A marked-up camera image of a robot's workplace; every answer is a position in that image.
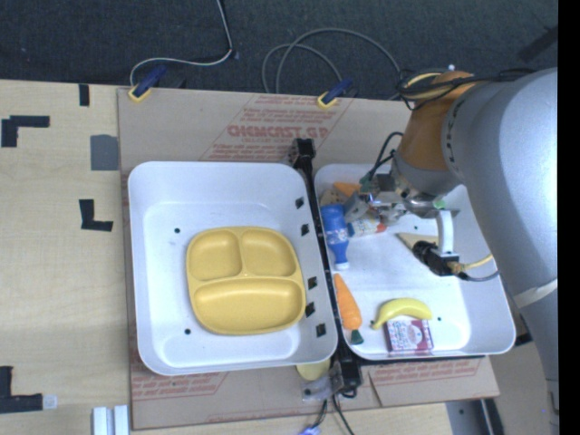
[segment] blue clamp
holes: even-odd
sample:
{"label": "blue clamp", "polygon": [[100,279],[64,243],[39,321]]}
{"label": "blue clamp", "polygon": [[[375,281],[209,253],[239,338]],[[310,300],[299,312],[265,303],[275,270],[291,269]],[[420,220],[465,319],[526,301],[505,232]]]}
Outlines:
{"label": "blue clamp", "polygon": [[151,93],[151,87],[155,87],[157,82],[160,81],[166,72],[167,66],[165,64],[155,67],[149,74],[147,74],[147,76],[145,76],[145,79],[129,90],[129,97],[134,102],[142,102]]}
{"label": "blue clamp", "polygon": [[336,103],[336,98],[345,95],[353,86],[352,79],[343,79],[338,82],[330,91],[318,97],[316,104],[323,110],[328,110]]}

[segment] table surface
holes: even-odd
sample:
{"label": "table surface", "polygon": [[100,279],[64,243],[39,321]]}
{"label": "table surface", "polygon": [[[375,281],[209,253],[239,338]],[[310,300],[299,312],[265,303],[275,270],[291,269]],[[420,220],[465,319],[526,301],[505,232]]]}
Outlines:
{"label": "table surface", "polygon": [[[119,171],[91,171],[90,137],[117,136],[114,86],[0,81],[0,118],[49,115],[50,130],[20,128],[0,149],[0,365],[13,394],[54,394],[58,408],[5,414],[0,433],[91,433],[94,407],[130,403]],[[112,232],[80,230],[79,199]],[[348,411],[355,433],[451,434],[444,403]],[[148,434],[300,433],[314,416],[147,430]],[[331,413],[324,433],[342,434]]]}

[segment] banana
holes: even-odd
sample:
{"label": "banana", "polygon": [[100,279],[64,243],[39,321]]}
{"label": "banana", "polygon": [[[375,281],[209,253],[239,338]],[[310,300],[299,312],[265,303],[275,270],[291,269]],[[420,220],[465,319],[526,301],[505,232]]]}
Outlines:
{"label": "banana", "polygon": [[427,320],[433,317],[429,307],[421,300],[415,298],[397,298],[382,304],[376,320],[371,324],[371,328],[378,330],[384,323],[399,315],[410,315],[417,319]]}

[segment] yellow plate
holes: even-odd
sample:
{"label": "yellow plate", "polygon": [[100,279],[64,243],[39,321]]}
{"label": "yellow plate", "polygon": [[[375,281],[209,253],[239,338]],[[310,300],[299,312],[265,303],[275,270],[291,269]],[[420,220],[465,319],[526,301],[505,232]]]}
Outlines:
{"label": "yellow plate", "polygon": [[305,286],[292,244],[264,227],[221,227],[197,234],[187,253],[189,300],[216,334],[285,329],[305,311]]}

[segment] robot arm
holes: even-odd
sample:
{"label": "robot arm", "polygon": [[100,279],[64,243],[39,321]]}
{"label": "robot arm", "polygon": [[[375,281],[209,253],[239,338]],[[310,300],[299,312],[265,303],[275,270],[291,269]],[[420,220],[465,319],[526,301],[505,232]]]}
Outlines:
{"label": "robot arm", "polygon": [[556,124],[556,69],[511,82],[464,82],[413,112],[390,178],[406,209],[422,217],[433,217],[433,202],[465,185],[536,343],[559,433]]}

